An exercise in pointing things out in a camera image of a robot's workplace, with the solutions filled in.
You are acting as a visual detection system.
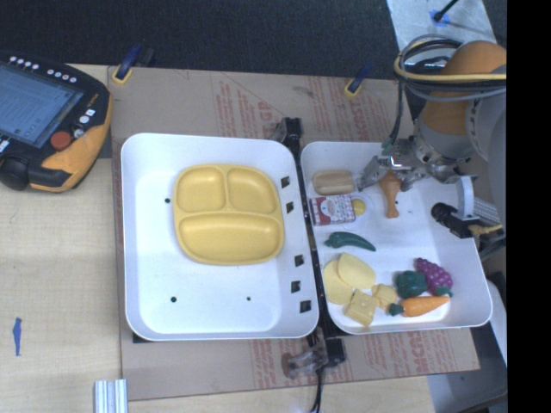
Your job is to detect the orange carrot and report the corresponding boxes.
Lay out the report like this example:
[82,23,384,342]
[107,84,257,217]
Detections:
[388,294,452,318]

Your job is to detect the yellow cheese block with holes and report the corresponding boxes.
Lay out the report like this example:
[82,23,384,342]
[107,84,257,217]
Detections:
[344,288,377,328]

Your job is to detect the white plastic tray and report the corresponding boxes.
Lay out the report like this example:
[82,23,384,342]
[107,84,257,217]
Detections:
[299,140,494,336]
[120,132,321,342]

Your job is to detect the white fried egg yellow yolk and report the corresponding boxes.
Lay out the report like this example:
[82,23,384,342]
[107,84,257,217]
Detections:
[350,195,374,219]

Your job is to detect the small yellow lumpy piece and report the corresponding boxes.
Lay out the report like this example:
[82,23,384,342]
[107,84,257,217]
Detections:
[370,283,399,311]

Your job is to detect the thin black rod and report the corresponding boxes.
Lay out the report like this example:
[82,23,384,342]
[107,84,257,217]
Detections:
[294,143,331,336]

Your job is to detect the brown cardboard board red print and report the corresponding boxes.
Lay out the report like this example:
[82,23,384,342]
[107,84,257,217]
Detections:
[107,65,482,402]

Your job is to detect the black cylinder on white bracket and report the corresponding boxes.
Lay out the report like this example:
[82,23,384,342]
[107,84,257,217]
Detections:
[430,175,482,239]

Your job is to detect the green broccoli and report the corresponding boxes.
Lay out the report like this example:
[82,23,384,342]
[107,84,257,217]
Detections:
[394,269,430,299]

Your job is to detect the orange chicken drumstick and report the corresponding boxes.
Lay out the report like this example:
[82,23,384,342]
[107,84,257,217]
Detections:
[378,169,408,220]

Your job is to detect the red and white carton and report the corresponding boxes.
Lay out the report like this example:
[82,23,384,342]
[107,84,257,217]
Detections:
[307,194,357,227]

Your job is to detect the tan bread bun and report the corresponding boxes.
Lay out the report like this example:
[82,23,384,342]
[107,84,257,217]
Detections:
[312,169,356,196]

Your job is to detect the black block with thin wires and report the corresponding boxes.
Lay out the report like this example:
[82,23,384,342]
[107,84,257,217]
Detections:
[300,333,349,374]
[274,116,304,146]

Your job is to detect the yellow round slice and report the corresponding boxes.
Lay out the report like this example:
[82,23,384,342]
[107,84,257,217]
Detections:
[322,257,356,306]
[337,251,378,292]

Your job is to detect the purple grapes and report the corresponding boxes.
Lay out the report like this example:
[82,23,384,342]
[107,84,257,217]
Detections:
[413,256,455,298]

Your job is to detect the green chili pepper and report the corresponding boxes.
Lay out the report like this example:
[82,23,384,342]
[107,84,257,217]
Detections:
[323,231,377,253]

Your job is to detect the yellow divided plate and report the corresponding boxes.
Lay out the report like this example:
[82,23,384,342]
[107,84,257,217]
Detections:
[172,163,286,267]

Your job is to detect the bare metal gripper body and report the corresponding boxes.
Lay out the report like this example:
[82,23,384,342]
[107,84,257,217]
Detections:
[377,137,462,185]

